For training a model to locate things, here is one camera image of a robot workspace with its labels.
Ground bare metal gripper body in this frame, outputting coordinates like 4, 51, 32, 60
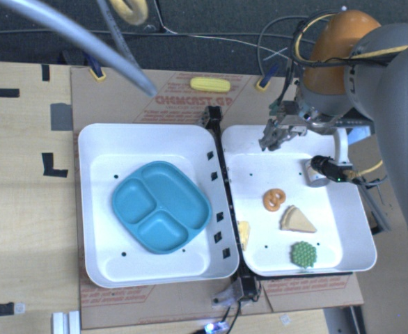
273, 100, 341, 136

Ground orange pretzel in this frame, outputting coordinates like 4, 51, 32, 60
262, 188, 287, 213

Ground thin black rod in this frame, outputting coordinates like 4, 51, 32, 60
209, 123, 251, 278

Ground yellow corn cob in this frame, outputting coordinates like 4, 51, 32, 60
189, 77, 232, 94

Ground beige sandwich wedge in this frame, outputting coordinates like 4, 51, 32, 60
279, 205, 318, 234

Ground yellow cheese piece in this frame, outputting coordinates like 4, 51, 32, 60
237, 220, 251, 252

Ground white plastic tray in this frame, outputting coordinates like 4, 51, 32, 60
77, 122, 240, 289
221, 124, 378, 277

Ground green grapes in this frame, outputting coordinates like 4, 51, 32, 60
290, 240, 317, 269

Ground blue divided plate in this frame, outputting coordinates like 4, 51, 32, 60
111, 160, 213, 255

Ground brown cardboard board red print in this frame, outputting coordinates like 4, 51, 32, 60
70, 66, 365, 330

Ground black cylinder on white bracket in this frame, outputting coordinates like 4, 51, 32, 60
310, 127, 362, 184

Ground black block with thin wires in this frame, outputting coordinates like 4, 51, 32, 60
199, 105, 223, 129
212, 275, 261, 305

